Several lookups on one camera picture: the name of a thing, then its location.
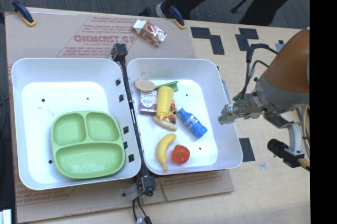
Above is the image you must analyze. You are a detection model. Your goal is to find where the green divided plate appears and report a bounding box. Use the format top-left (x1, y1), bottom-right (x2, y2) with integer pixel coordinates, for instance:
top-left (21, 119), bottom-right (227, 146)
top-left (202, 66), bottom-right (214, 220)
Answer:
top-left (50, 110), bottom-right (126, 181)

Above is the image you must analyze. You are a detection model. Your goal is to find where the white plastic tray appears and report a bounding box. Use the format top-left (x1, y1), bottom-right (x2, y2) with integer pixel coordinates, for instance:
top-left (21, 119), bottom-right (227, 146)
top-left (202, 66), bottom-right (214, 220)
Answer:
top-left (11, 57), bottom-right (142, 191)
top-left (126, 58), bottom-right (244, 176)

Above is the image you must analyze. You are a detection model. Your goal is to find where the pizza slice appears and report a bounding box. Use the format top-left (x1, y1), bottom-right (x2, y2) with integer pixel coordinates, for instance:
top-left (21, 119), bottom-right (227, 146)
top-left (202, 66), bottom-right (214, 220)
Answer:
top-left (152, 99), bottom-right (179, 132)

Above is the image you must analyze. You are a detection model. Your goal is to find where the blue bottle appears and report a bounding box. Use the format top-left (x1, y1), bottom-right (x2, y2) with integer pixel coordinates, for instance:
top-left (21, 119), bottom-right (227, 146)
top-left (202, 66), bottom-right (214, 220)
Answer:
top-left (176, 107), bottom-right (209, 139)

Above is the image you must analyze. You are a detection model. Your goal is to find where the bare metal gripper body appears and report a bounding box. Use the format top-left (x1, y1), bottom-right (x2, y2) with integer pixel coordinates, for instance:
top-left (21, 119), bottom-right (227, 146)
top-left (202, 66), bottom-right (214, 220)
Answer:
top-left (231, 91), bottom-right (267, 120)

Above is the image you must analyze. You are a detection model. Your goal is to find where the black block with thin wires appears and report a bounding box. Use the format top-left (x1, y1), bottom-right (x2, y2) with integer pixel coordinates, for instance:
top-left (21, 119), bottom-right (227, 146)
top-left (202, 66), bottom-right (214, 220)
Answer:
top-left (139, 174), bottom-right (157, 192)
top-left (110, 43), bottom-right (129, 61)

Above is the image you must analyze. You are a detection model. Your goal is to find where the yellow mustard bottle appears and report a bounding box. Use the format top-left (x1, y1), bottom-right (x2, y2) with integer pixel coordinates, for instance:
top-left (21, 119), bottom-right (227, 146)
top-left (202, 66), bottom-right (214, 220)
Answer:
top-left (155, 85), bottom-right (175, 121)

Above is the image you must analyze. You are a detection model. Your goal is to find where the black cylinder on white bracket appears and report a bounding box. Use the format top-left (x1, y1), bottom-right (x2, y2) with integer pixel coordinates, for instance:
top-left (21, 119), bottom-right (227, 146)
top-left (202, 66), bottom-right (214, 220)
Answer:
top-left (266, 111), bottom-right (306, 169)

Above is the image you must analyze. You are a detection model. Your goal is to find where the tan round biscuit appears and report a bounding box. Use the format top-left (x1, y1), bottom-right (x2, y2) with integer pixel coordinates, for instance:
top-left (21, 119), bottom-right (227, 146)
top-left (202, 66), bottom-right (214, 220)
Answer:
top-left (134, 79), bottom-right (157, 93)

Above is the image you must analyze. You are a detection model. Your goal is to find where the red tomato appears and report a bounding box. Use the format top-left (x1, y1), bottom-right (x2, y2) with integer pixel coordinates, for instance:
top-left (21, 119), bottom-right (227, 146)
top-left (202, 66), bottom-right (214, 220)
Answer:
top-left (171, 144), bottom-right (191, 165)

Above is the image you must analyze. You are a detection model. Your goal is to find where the brown cardboard board red print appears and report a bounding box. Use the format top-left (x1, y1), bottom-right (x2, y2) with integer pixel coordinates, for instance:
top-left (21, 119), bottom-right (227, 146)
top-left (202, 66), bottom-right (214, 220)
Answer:
top-left (4, 7), bottom-right (235, 224)

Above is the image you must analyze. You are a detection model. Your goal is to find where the green pea pod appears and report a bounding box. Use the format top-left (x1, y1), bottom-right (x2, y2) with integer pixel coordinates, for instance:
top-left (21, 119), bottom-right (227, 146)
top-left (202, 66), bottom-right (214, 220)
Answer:
top-left (153, 80), bottom-right (180, 93)

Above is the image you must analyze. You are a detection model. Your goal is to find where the brown and white carton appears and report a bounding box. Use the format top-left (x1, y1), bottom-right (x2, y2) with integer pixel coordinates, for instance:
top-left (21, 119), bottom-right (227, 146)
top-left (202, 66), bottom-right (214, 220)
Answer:
top-left (132, 19), bottom-right (169, 48)

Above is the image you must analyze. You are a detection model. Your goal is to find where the thin black and white rod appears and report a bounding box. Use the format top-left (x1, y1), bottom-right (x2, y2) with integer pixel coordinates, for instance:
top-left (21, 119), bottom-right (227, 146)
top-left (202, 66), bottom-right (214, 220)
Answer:
top-left (119, 54), bottom-right (148, 179)

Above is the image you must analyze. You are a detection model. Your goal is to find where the red and white carton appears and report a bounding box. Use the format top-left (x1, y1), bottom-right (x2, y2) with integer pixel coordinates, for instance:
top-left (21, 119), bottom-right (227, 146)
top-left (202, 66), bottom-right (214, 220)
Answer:
top-left (139, 90), bottom-right (158, 116)

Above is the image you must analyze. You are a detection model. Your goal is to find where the yellow banana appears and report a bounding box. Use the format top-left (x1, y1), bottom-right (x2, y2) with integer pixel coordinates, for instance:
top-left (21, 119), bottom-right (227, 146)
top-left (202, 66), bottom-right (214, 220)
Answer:
top-left (156, 133), bottom-right (177, 172)

